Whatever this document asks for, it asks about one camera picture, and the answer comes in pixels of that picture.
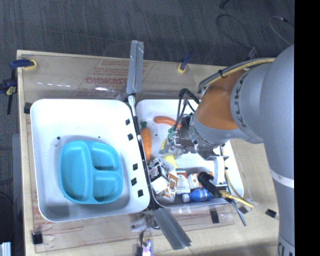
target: white stripe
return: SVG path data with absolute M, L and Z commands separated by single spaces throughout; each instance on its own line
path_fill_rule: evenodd
M 289 187 L 289 188 L 292 188 L 294 189 L 295 188 L 295 180 L 294 179 L 291 179 L 291 178 L 287 178 L 287 177 L 283 177 L 277 173 L 275 173 L 272 169 L 270 169 L 270 173 L 271 173 L 271 176 L 272 178 L 279 182 L 280 184 L 286 186 L 286 187 Z

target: bottle cap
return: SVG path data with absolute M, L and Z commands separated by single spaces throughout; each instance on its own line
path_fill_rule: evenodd
M 183 194 L 183 195 L 182 195 L 182 201 L 183 201 L 184 203 L 189 202 L 189 201 L 190 201 L 189 195 L 188 195 L 188 194 Z

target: orange carrot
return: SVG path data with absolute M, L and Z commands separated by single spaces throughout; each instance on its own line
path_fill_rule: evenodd
M 145 158 L 149 162 L 151 159 L 151 146 L 152 146 L 152 136 L 151 131 L 147 128 L 147 122 L 141 122 L 142 130 L 141 130 L 141 137 L 142 137 L 142 144 L 145 153 Z
M 156 124 L 166 124 L 166 125 L 170 125 L 170 126 L 174 126 L 176 121 L 170 117 L 167 116 L 156 116 L 153 121 Z

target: blue bottle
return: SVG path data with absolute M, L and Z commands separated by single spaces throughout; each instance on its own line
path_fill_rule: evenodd
M 213 199 L 213 197 L 208 193 L 208 190 L 205 188 L 198 188 L 195 189 L 194 191 L 192 191 L 189 194 L 183 194 L 182 195 L 182 201 L 184 203 L 187 202 L 203 202 L 203 201 L 207 201 Z

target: blue plate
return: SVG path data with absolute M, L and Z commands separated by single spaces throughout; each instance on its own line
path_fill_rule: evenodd
M 59 157 L 59 181 L 63 195 L 79 204 L 106 204 L 123 190 L 119 154 L 110 145 L 87 140 L 66 143 Z

